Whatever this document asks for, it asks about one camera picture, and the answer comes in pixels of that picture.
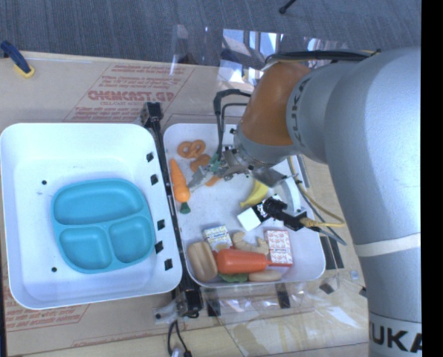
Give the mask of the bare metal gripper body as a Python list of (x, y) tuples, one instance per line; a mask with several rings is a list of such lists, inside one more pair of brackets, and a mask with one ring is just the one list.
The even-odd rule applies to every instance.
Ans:
[(240, 149), (226, 149), (221, 153), (219, 168), (227, 168), (230, 173), (230, 178), (225, 180), (232, 179), (238, 174), (245, 174), (268, 187), (275, 187), (288, 178), (286, 174), (276, 171), (273, 167), (247, 157)]

